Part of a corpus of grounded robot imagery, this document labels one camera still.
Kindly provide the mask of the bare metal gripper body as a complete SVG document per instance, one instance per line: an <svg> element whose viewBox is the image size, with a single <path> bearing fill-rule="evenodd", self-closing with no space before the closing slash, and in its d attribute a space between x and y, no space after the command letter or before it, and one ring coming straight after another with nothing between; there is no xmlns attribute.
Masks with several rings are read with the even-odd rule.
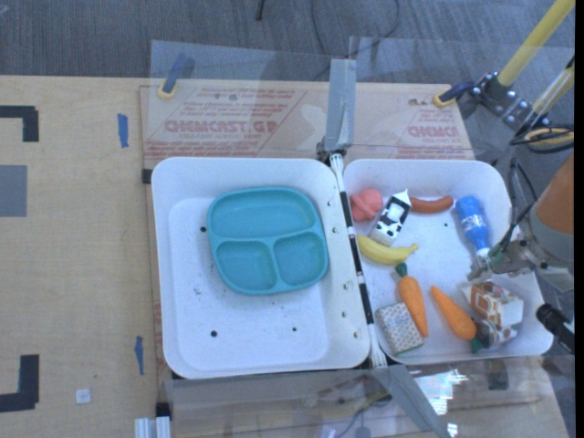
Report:
<svg viewBox="0 0 584 438"><path fill-rule="evenodd" d="M489 250L489 267L496 274L525 274L549 269L546 252L534 240L498 243Z"/></svg>

